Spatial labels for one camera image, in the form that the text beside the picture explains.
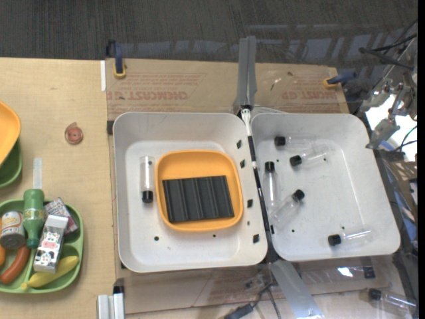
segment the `brown round object on table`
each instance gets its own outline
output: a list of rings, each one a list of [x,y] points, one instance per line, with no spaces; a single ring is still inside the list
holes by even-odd
[[[82,130],[74,122],[65,129],[65,140],[69,144],[78,144],[82,141]]]

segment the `carrot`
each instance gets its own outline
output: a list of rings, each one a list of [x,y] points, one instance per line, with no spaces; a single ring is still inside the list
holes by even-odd
[[[23,245],[18,249],[15,260],[11,266],[1,275],[0,280],[3,284],[10,284],[24,269],[30,255],[30,248]]]
[[[6,260],[6,249],[0,245],[0,266],[5,263]]]

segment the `wooden table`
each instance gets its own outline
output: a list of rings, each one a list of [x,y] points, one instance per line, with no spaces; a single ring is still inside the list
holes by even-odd
[[[107,95],[101,89],[100,67],[100,61],[91,60],[0,58],[0,100],[21,118],[23,152],[21,177],[0,189],[0,202],[21,198],[33,186],[33,158],[42,158],[46,198],[62,197],[79,210],[85,226],[78,278],[67,288],[48,294],[2,293],[2,318],[95,318],[97,296],[111,294],[117,278],[131,278],[131,273],[119,275],[114,248],[116,203],[110,169],[113,152],[106,131]],[[84,132],[84,139],[75,146],[64,138],[66,127],[73,122]],[[396,268],[388,259],[382,263],[393,288],[402,292]],[[129,294],[130,298],[143,300],[143,294]],[[358,292],[322,294],[315,296],[315,300],[327,318],[392,318],[360,301]],[[278,304],[284,317],[293,318],[285,299],[279,299]],[[222,318],[236,307],[232,304],[129,314],[127,318],[213,319]],[[263,316],[275,317],[268,301],[261,302],[249,318]]]

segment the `tin can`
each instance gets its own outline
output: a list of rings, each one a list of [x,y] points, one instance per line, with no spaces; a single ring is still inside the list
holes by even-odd
[[[8,211],[1,217],[0,245],[6,249],[18,249],[25,244],[23,216],[19,211]]]

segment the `blue clamp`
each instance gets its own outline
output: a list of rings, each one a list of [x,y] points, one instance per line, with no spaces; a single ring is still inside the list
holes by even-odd
[[[323,85],[326,88],[333,88],[336,87],[338,83],[346,83],[349,80],[352,80],[354,78],[356,78],[356,72],[345,72],[345,73],[341,73],[338,76],[335,76],[333,78],[329,78],[329,79],[325,79],[323,81]]]
[[[122,49],[120,44],[115,42],[115,40],[109,40],[106,47],[106,56],[114,57],[114,76],[116,78],[123,78],[126,76],[126,66],[122,61]]]

